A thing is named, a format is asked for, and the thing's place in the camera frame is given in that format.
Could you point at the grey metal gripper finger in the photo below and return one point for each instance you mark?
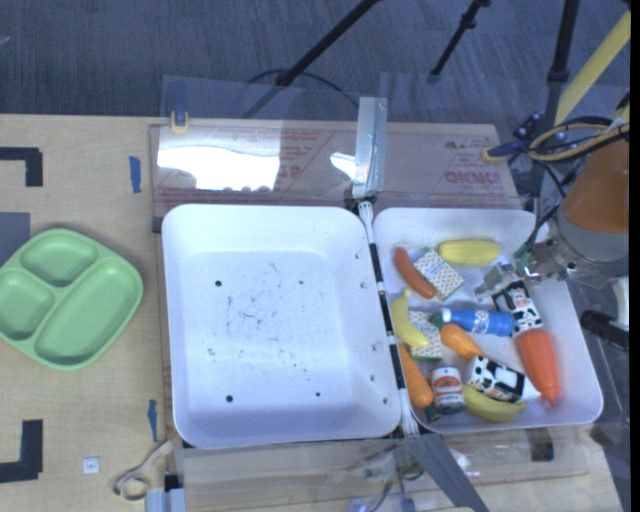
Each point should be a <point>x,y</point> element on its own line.
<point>486,286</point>
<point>504,271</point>

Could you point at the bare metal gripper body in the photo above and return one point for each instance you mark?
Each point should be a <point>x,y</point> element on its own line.
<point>550,262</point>

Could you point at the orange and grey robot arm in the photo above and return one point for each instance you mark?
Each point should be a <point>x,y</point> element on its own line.
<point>597,200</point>

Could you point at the blue bottle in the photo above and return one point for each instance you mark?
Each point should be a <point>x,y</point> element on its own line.
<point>487,322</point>

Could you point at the yellow corn cob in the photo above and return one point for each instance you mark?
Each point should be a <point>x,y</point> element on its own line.
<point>469,252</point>

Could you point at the cow print carton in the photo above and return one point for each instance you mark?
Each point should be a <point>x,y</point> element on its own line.
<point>525,312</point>
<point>500,380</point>

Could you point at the orange carrot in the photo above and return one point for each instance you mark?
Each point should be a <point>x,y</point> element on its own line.
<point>417,380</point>
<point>461,341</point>

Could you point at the orange sausage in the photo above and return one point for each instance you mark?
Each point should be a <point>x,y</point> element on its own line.
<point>412,275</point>

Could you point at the yellow banana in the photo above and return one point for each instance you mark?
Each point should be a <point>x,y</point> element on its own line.
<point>492,409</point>
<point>402,322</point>

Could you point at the orange squeeze bottle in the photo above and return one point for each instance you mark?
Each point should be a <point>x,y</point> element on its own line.
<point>540,362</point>

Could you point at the white plastic tray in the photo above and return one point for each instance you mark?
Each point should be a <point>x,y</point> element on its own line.
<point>270,325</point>
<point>575,360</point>

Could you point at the thin black and white rod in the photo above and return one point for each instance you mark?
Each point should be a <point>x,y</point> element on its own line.
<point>381,290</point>

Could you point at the small orange label can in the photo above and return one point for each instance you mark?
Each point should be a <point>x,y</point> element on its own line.
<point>447,390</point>

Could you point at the brown cardboard board red print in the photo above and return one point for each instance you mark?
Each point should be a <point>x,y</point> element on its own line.
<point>450,170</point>

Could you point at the green divided plate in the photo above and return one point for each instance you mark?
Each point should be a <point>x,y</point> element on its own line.
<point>85,310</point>

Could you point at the black cylinder on white bracket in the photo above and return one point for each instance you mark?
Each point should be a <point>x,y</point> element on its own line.
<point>607,325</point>

